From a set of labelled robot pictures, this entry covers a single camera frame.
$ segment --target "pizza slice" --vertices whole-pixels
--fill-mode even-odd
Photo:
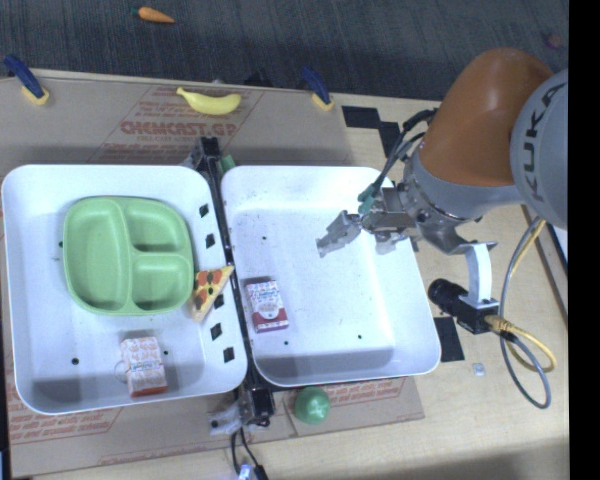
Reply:
[[[193,319],[201,322],[222,292],[233,272],[233,265],[201,270],[193,282]]]

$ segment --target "yellow banana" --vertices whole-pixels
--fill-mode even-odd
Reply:
[[[242,96],[239,94],[227,94],[226,96],[207,96],[206,94],[200,94],[198,92],[187,92],[182,87],[178,87],[176,94],[179,94],[187,100],[189,106],[196,112],[201,114],[210,114],[214,116],[221,116],[233,112],[240,101]]]

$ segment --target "green plate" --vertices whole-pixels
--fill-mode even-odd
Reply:
[[[83,308],[146,315],[180,307],[193,290],[187,223],[172,207],[139,197],[89,197],[64,221],[64,270]]]

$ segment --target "red and white box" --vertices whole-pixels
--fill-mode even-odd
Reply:
[[[250,283],[245,287],[256,332],[277,331],[289,327],[287,312],[275,280]]]
[[[131,396],[151,395],[167,390],[167,377],[160,345],[153,337],[129,338],[120,343]]]

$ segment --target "toy carrot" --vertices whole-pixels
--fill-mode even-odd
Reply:
[[[135,16],[138,16],[139,18],[142,18],[143,20],[153,21],[154,23],[175,23],[176,22],[176,20],[174,20],[171,16],[167,16],[163,12],[156,11],[155,9],[152,9],[151,7],[142,6],[142,7],[134,8],[131,10],[131,13],[134,14]]]

